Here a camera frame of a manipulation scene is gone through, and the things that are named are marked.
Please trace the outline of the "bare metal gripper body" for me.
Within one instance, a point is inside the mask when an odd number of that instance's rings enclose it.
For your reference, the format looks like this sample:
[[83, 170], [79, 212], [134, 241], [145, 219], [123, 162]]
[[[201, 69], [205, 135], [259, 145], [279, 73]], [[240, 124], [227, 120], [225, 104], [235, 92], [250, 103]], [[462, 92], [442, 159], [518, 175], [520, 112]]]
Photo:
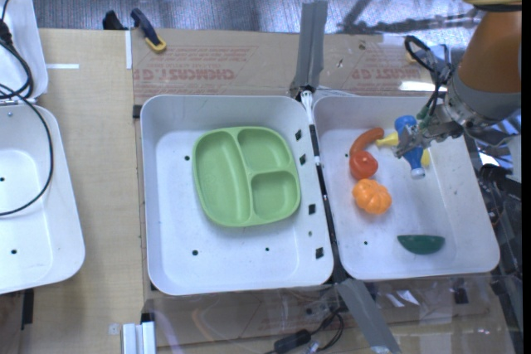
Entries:
[[438, 103], [424, 106], [417, 114], [417, 134], [421, 146], [458, 138], [473, 128], [478, 114], [465, 104]]

